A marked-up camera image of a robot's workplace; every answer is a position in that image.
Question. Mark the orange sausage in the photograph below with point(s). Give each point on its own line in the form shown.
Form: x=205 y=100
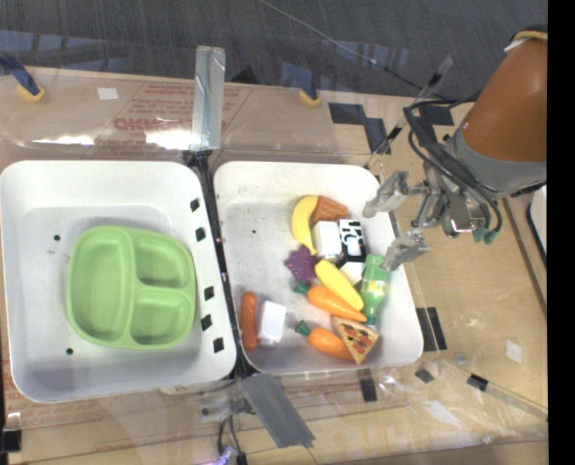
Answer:
x=249 y=320

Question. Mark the white plastic tray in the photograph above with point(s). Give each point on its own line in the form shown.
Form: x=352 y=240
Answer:
x=263 y=240
x=108 y=187

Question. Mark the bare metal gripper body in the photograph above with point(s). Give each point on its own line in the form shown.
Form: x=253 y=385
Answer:
x=454 y=206

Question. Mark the orange carrot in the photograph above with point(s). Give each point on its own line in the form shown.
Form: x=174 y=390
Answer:
x=328 y=342
x=333 y=303

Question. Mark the pizza slice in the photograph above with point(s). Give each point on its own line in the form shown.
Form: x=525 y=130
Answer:
x=357 y=339

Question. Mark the brown biscuit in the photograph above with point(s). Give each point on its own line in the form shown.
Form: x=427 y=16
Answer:
x=331 y=208

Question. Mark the yellow banana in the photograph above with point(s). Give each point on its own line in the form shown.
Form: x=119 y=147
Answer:
x=301 y=221

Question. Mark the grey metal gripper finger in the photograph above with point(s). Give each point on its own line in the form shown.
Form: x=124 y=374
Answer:
x=406 y=247
x=389 y=193

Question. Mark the brown cardboard board red print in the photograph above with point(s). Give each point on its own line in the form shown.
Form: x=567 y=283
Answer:
x=476 y=298

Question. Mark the black and white carton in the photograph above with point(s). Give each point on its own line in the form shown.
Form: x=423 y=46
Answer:
x=353 y=240

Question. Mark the yellow corn cob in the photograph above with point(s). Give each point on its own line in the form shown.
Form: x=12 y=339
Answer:
x=338 y=283

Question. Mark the green divided plate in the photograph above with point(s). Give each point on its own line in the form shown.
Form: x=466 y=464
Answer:
x=103 y=284

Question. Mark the green bottle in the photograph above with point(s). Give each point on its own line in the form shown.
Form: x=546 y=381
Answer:
x=374 y=288

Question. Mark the purple grapes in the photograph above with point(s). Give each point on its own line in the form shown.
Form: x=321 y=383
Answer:
x=301 y=263

